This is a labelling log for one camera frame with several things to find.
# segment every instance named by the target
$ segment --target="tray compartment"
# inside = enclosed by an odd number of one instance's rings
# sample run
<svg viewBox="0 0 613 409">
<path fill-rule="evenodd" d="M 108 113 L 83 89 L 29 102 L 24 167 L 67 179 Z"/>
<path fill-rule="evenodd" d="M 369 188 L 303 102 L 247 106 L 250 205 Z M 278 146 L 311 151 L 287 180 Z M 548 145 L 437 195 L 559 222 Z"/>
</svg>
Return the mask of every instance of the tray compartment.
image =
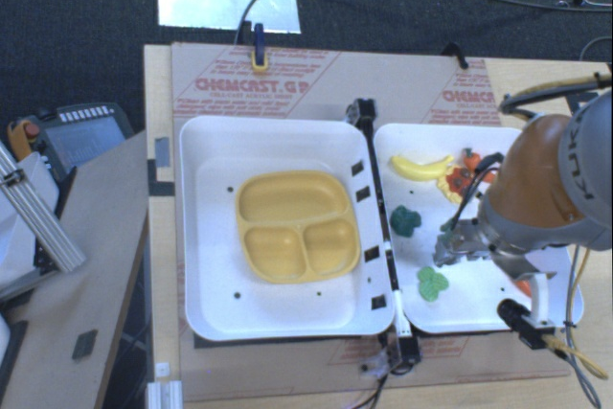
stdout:
<svg viewBox="0 0 613 409">
<path fill-rule="evenodd" d="M 357 263 L 353 208 L 343 185 L 327 172 L 291 170 L 249 179 L 237 193 L 237 223 L 249 265 L 269 282 L 321 281 Z M 264 224 L 283 228 L 262 229 Z"/>
<path fill-rule="evenodd" d="M 304 238 L 310 267 L 322 276 L 347 271 L 357 263 L 357 233 L 353 224 L 344 218 L 309 225 Z"/>
<path fill-rule="evenodd" d="M 318 171 L 256 176 L 238 192 L 240 216 L 251 222 L 308 220 L 343 213 L 348 206 L 342 185 Z"/>
</svg>

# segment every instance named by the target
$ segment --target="yellow banana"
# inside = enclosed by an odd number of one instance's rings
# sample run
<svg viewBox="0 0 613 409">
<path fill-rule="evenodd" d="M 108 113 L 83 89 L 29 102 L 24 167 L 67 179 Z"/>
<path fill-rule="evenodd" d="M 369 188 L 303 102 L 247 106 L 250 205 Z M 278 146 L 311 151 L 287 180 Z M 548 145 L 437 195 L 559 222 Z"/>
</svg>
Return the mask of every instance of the yellow banana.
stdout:
<svg viewBox="0 0 613 409">
<path fill-rule="evenodd" d="M 394 170 L 411 181 L 430 181 L 444 175 L 447 166 L 453 161 L 453 156 L 447 155 L 444 159 L 430 164 L 416 164 L 409 159 L 395 155 L 390 159 Z"/>
</svg>

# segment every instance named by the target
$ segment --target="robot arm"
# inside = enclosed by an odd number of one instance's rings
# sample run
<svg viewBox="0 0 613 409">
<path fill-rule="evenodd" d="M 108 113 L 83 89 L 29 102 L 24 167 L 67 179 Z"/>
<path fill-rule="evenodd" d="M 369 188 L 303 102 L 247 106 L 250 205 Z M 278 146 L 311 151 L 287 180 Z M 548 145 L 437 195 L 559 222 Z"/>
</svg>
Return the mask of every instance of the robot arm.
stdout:
<svg viewBox="0 0 613 409">
<path fill-rule="evenodd" d="M 532 118 L 481 199 L 476 218 L 439 236 L 435 264 L 491 257 L 514 279 L 546 246 L 611 248 L 611 92 L 572 118 Z"/>
</svg>

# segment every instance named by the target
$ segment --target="wooden table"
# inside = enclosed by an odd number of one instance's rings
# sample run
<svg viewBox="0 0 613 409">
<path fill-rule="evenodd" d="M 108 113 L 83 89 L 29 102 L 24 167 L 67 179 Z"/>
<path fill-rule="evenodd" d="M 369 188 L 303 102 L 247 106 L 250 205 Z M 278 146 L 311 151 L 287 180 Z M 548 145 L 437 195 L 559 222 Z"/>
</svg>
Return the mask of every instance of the wooden table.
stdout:
<svg viewBox="0 0 613 409">
<path fill-rule="evenodd" d="M 61 223 L 86 262 L 6 313 L 28 326 L 3 409 L 102 407 L 145 250 L 145 143 L 141 132 L 79 167 Z M 93 332 L 92 352 L 73 359 L 79 337 Z"/>
<path fill-rule="evenodd" d="M 552 80 L 605 72 L 603 63 L 578 63 L 542 60 L 486 59 L 488 75 L 497 102 L 506 93 Z M 148 159 L 155 158 L 155 141 L 172 135 L 171 56 L 168 46 L 145 48 Z M 565 100 L 535 104 L 533 110 L 568 113 Z M 521 127 L 512 117 L 503 117 L 503 125 Z M 173 181 L 171 167 L 158 168 L 157 179 Z M 176 239 L 174 198 L 152 196 L 149 199 L 151 282 L 153 302 L 154 362 L 170 365 L 168 376 L 159 381 L 179 379 L 177 317 Z M 581 282 L 585 313 L 578 329 L 578 344 L 608 372 L 613 371 L 613 318 L 611 312 L 611 251 L 592 255 Z M 518 350 L 527 350 L 517 341 Z M 594 381 L 604 407 L 613 400 L 610 382 Z M 185 403 L 189 409 L 223 408 L 341 408 L 353 407 L 369 392 L 339 392 L 266 398 L 241 398 Z M 574 375 L 554 378 L 463 383 L 384 390 L 380 408 L 568 408 L 587 407 Z"/>
</svg>

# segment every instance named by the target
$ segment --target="screen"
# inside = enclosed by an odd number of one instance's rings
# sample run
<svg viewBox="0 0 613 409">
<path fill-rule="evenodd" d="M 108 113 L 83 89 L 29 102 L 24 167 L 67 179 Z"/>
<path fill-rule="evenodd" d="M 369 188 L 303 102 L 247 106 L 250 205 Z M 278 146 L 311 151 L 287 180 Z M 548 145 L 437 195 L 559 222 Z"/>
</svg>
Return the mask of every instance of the screen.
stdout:
<svg viewBox="0 0 613 409">
<path fill-rule="evenodd" d="M 51 146 L 62 166 L 69 172 L 98 157 L 125 140 L 113 118 L 87 120 L 71 125 L 46 128 Z"/>
</svg>

